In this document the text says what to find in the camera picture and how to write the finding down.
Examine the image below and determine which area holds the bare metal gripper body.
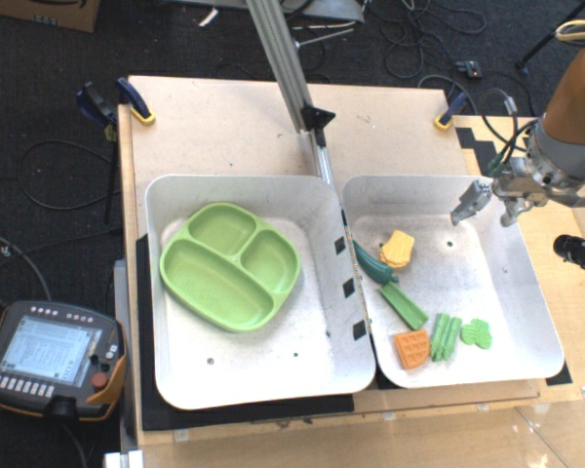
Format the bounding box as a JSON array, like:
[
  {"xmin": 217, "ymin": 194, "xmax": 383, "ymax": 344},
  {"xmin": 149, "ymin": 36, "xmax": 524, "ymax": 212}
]
[{"xmin": 489, "ymin": 137, "xmax": 585, "ymax": 209}]

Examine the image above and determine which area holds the white plastic tray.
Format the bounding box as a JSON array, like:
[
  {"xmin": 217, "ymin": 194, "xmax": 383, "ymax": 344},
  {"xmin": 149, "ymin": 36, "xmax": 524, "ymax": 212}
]
[
  {"xmin": 341, "ymin": 174, "xmax": 566, "ymax": 391},
  {"xmin": 144, "ymin": 173, "xmax": 377, "ymax": 411}
]

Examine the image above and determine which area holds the yellow toy corn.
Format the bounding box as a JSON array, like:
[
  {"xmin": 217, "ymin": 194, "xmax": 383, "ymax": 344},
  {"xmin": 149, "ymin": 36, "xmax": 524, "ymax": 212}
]
[{"xmin": 378, "ymin": 229, "xmax": 416, "ymax": 270}]

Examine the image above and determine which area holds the dark green toy cucumber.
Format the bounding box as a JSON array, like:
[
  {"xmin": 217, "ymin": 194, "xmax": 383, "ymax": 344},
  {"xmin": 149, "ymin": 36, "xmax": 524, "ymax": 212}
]
[{"xmin": 352, "ymin": 239, "xmax": 401, "ymax": 286}]

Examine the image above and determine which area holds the green toy celery stick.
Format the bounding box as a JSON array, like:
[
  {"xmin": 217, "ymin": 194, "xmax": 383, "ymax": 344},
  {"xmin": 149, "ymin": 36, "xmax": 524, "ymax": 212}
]
[{"xmin": 379, "ymin": 280, "xmax": 430, "ymax": 332}]

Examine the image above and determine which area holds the green toy broccoli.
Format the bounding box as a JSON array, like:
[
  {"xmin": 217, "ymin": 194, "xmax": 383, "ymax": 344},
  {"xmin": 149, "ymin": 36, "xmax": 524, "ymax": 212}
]
[{"xmin": 459, "ymin": 317, "xmax": 494, "ymax": 351}]

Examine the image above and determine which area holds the green toy asparagus bundle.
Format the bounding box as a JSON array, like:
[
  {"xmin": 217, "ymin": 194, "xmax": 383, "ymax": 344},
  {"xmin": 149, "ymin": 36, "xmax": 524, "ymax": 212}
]
[{"xmin": 428, "ymin": 312, "xmax": 464, "ymax": 364}]

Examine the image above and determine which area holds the orange toy waffle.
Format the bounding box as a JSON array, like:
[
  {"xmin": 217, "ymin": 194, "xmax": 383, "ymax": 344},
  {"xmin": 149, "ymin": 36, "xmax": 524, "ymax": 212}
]
[{"xmin": 392, "ymin": 329, "xmax": 432, "ymax": 371}]

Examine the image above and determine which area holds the pale wood board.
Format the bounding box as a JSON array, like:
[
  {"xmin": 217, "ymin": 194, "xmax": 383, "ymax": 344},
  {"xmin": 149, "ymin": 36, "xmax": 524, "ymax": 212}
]
[{"xmin": 126, "ymin": 74, "xmax": 542, "ymax": 448}]

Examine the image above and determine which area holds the green divided plate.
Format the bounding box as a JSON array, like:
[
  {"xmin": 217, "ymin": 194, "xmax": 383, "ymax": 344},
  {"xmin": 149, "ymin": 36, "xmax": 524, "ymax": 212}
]
[{"xmin": 158, "ymin": 201, "xmax": 303, "ymax": 334}]

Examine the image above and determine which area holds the black cylinder on white bracket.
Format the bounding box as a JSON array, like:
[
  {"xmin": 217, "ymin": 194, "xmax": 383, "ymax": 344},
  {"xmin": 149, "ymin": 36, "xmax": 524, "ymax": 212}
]
[{"xmin": 552, "ymin": 233, "xmax": 585, "ymax": 275}]

